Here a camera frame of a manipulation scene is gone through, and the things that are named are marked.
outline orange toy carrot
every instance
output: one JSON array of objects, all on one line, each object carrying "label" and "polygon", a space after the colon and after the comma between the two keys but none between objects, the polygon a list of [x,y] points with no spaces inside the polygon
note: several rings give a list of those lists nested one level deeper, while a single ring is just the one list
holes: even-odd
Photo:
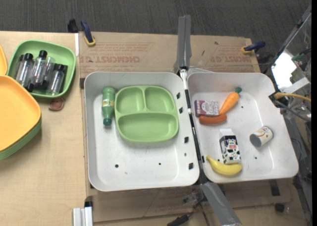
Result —
[{"label": "orange toy carrot", "polygon": [[236,90],[234,92],[231,92],[226,100],[224,100],[221,109],[219,111],[219,114],[224,114],[226,113],[228,110],[230,110],[239,100],[239,93],[242,91],[242,89],[240,87],[237,87]]}]

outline carrot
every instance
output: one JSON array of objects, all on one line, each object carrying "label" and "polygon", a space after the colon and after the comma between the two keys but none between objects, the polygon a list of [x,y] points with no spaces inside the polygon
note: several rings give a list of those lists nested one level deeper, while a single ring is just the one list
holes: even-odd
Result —
[{"label": "carrot", "polygon": [[210,116],[204,116],[200,115],[199,116],[199,123],[200,124],[209,124],[209,125],[215,125],[215,124],[221,124],[227,120],[227,115],[226,114],[221,114],[215,117],[210,117]]},{"label": "carrot", "polygon": [[219,111],[219,114],[224,114],[226,113],[228,110],[230,110],[239,100],[239,93],[242,91],[242,89],[240,87],[237,87],[236,90],[234,92],[231,92],[226,100],[224,100],[221,109]]}]

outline banana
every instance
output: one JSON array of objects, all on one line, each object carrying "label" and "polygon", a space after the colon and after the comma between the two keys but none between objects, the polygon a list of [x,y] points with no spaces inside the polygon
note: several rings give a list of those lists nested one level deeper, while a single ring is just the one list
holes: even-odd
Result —
[{"label": "banana", "polygon": [[225,165],[211,158],[209,155],[206,156],[206,159],[209,161],[211,168],[219,174],[234,175],[239,173],[240,170],[242,170],[242,164]]}]

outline small box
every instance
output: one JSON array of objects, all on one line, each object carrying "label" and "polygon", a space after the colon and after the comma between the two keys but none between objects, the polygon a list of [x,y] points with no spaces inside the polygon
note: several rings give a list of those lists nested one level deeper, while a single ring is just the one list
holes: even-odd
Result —
[{"label": "small box", "polygon": [[224,164],[240,164],[241,156],[237,138],[231,129],[220,129],[220,147]]},{"label": "small box", "polygon": [[218,116],[219,105],[215,101],[195,100],[195,115]]}]

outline yellow plate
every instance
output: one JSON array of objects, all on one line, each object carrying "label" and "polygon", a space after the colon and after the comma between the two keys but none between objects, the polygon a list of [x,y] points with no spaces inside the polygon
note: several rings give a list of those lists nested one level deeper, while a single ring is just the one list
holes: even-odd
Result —
[{"label": "yellow plate", "polygon": [[3,52],[3,49],[0,45],[0,75],[5,75],[7,69],[8,69],[8,66],[6,64],[4,52]]},{"label": "yellow plate", "polygon": [[41,108],[29,92],[0,75],[0,151],[19,141],[39,122]]}]

